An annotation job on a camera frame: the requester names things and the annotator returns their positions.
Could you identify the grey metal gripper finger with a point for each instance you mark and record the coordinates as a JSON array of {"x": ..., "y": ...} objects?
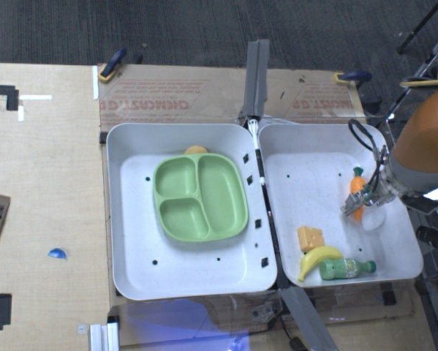
[
  {"x": 354, "y": 197},
  {"x": 347, "y": 208}
]

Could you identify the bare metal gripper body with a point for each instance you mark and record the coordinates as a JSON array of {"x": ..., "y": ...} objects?
[{"x": 381, "y": 193}]

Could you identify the orange carrot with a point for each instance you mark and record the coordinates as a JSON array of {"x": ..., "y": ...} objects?
[{"x": 357, "y": 183}]

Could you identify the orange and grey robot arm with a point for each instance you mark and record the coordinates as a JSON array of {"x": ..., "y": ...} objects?
[{"x": 421, "y": 137}]

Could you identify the white rounded object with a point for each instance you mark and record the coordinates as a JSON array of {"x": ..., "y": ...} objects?
[{"x": 374, "y": 219}]

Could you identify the white plastic tray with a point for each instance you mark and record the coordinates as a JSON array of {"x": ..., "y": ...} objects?
[
  {"x": 189, "y": 269},
  {"x": 313, "y": 196}
]

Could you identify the yellow cheese wedge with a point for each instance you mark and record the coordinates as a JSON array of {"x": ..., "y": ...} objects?
[{"x": 310, "y": 238}]

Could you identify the yellow banana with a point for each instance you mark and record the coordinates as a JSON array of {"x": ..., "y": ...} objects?
[{"x": 315, "y": 258}]

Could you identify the green plastic bottle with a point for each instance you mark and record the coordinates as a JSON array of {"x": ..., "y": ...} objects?
[{"x": 341, "y": 269}]

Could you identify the thin black and white rod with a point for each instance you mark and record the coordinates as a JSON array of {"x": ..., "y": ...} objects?
[{"x": 263, "y": 185}]

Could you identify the green divided plate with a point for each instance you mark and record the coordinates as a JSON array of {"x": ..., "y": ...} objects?
[{"x": 218, "y": 192}]

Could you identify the tan round biscuit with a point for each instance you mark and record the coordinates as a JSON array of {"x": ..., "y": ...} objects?
[{"x": 195, "y": 150}]

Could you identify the brown cardboard board red print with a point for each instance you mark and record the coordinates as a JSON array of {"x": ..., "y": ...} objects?
[{"x": 167, "y": 97}]

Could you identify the black cylinder on white bracket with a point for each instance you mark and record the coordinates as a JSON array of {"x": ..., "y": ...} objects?
[{"x": 421, "y": 204}]

